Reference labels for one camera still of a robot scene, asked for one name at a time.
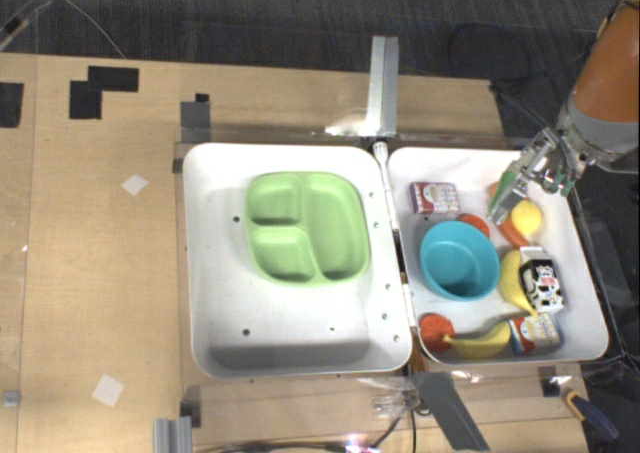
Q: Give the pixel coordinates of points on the black and white cow carton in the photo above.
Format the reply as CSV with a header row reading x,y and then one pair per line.
x,y
542,286

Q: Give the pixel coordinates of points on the purple and white carton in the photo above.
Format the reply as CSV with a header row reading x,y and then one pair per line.
x,y
434,198

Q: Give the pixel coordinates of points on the red toy tomato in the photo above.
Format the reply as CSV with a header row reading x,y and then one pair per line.
x,y
475,223

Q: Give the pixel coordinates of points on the red-orange round toy fruit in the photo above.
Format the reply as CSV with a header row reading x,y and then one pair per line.
x,y
434,331

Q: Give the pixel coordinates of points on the yellow banana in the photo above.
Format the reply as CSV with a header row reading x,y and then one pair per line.
x,y
482,343
510,276

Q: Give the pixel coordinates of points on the blue bowl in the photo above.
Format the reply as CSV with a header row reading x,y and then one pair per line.
x,y
457,261

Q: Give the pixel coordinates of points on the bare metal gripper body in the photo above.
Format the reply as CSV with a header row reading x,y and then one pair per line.
x,y
542,158

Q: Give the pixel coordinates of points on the yellow lemon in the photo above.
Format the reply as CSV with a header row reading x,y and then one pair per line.
x,y
527,218

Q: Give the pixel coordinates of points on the white plastic tray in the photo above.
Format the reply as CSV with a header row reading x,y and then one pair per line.
x,y
300,331
570,286

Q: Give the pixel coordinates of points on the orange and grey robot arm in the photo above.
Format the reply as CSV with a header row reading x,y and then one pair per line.
x,y
605,86

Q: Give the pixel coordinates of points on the orange carrot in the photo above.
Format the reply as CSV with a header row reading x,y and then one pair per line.
x,y
515,236

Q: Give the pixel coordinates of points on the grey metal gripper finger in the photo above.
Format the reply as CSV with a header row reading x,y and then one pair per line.
x,y
512,203
500,201

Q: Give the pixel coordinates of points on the orange and white carton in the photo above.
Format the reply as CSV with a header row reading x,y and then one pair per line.
x,y
536,333

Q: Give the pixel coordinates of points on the green divided plate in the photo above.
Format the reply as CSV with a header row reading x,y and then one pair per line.
x,y
330,221

